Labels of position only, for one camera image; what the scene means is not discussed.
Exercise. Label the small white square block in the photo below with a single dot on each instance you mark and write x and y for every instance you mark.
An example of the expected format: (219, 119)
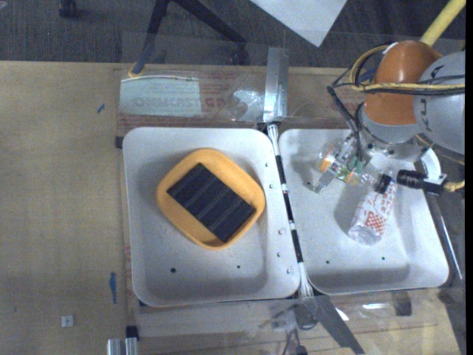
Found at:
(67, 321)

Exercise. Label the white plastic tray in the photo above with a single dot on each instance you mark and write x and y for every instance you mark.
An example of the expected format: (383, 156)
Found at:
(207, 272)
(332, 242)

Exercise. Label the clear bottle red print label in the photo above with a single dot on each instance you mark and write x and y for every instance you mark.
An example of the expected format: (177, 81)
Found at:
(373, 213)

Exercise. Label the black cylinder on white bracket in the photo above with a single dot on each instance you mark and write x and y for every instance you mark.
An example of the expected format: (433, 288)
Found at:
(411, 179)

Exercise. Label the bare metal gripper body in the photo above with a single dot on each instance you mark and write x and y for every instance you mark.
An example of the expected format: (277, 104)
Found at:
(373, 157)

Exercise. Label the thin black and white rod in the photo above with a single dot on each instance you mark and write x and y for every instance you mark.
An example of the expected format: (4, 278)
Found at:
(290, 213)

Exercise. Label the brown cardboard board red print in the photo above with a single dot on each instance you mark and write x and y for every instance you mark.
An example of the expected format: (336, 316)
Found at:
(221, 87)

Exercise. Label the clear bottle orange green label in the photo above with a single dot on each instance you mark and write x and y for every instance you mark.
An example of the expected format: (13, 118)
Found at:
(364, 179)

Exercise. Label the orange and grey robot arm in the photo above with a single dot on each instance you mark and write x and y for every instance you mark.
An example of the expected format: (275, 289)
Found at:
(399, 87)

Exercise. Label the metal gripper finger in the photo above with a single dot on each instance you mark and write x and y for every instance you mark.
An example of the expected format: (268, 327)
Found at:
(322, 183)
(339, 150)

